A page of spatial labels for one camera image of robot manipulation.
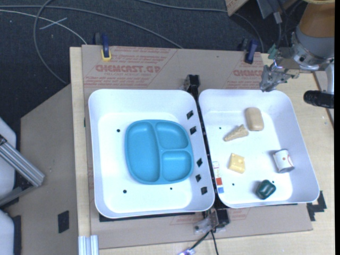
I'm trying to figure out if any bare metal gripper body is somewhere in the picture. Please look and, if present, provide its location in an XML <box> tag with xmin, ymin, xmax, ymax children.
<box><xmin>275</xmin><ymin>46</ymin><xmax>334</xmax><ymax>80</ymax></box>

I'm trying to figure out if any white card with coloured squares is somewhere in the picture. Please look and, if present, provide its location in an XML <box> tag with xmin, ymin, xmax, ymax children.
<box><xmin>212</xmin><ymin>160</ymin><xmax>225</xmax><ymax>195</ymax></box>

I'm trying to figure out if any white can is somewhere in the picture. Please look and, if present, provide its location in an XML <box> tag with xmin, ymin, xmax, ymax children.
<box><xmin>272</xmin><ymin>148</ymin><xmax>295</xmax><ymax>174</ymax></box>

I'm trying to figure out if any yellow cheese wedge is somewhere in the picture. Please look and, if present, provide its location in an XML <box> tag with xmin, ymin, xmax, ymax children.
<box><xmin>227</xmin><ymin>152</ymin><xmax>246</xmax><ymax>174</ymax></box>

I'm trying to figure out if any tan pizza slice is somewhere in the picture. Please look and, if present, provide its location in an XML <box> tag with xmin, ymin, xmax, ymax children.
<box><xmin>223</xmin><ymin>124</ymin><xmax>250</xmax><ymax>142</ymax></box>

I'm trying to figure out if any white plastic tray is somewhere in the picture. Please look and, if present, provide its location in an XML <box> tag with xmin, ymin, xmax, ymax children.
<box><xmin>88</xmin><ymin>88</ymin><xmax>216</xmax><ymax>220</ymax></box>
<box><xmin>198</xmin><ymin>88</ymin><xmax>320</xmax><ymax>209</ymax></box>

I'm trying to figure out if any beige bread loaf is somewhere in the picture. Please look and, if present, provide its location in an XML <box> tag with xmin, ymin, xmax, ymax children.
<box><xmin>244</xmin><ymin>106</ymin><xmax>265</xmax><ymax>132</ymax></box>

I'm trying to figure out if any brown cardboard board red print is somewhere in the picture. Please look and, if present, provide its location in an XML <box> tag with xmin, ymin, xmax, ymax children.
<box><xmin>80</xmin><ymin>44</ymin><xmax>314</xmax><ymax>250</ymax></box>

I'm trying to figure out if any black block with thin wires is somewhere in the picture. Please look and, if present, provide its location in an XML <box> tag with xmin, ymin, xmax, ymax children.
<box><xmin>182</xmin><ymin>74</ymin><xmax>200</xmax><ymax>93</ymax></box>
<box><xmin>193</xmin><ymin>208</ymin><xmax>230</xmax><ymax>235</ymax></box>

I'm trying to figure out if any blue divided plate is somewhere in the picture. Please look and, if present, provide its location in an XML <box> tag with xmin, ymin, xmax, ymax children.
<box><xmin>124</xmin><ymin>119</ymin><xmax>194</xmax><ymax>185</ymax></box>

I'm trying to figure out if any black cylinder on white bracket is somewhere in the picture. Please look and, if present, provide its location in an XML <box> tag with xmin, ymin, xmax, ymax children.
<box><xmin>303</xmin><ymin>62</ymin><xmax>336</xmax><ymax>109</ymax></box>

